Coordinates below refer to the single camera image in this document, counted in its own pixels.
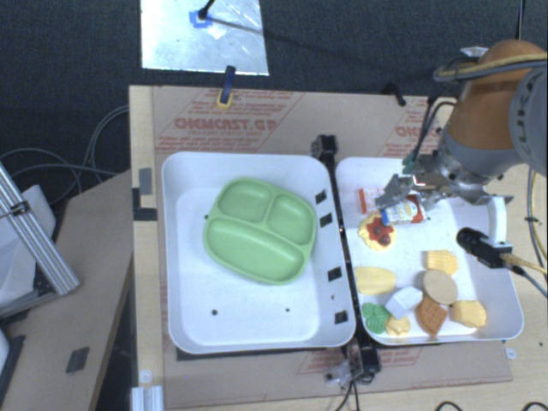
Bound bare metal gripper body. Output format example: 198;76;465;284
411;151;515;207

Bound red and white carton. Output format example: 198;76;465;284
358;187;386;215

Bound white plastic tray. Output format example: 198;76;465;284
161;151;358;355
335;156;526;348

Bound yellow pizza slice red toppings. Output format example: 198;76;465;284
358;211;398;253

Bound yellow ridged toy chip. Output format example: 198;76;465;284
449;300;488;330
423;249;460;277

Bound thin black rod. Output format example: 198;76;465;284
324;154;365;353

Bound tan round biscuit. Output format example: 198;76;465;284
422;269;459;306

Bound yellow oval toy potato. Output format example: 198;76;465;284
354;265;397;297

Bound white wedge block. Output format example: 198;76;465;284
384;285;424;320

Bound orange toy waffle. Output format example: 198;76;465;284
414;295;450;338

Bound green toy lettuce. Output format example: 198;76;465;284
361;301;392;335

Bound small yellow toy piece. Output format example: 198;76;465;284
384;315;412;338

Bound brown cardboard board red print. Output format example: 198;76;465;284
152;86;515;409

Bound green divided plate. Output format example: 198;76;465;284
202;176;319;286

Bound black cylinder on white bracket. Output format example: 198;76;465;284
456;194;515;270

